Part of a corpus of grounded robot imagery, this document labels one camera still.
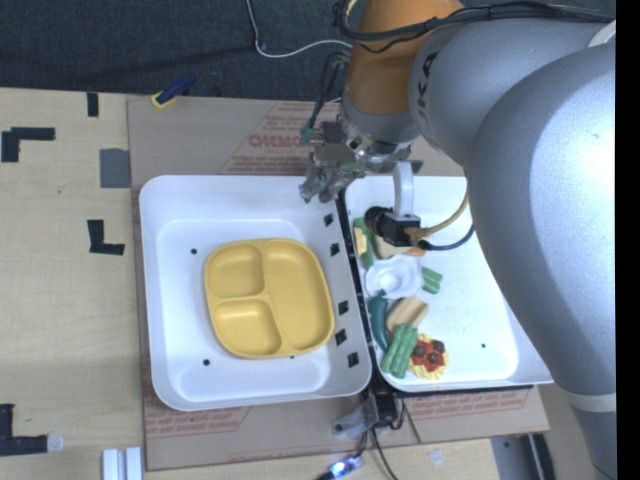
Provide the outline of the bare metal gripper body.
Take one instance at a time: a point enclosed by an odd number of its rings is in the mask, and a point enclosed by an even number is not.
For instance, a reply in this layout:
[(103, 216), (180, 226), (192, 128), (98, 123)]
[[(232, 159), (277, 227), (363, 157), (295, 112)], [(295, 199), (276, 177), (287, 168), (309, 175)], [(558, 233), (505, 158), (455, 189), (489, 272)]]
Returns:
[(313, 133), (314, 164), (342, 172), (387, 172), (397, 161), (400, 145), (376, 141), (351, 124), (324, 121)]

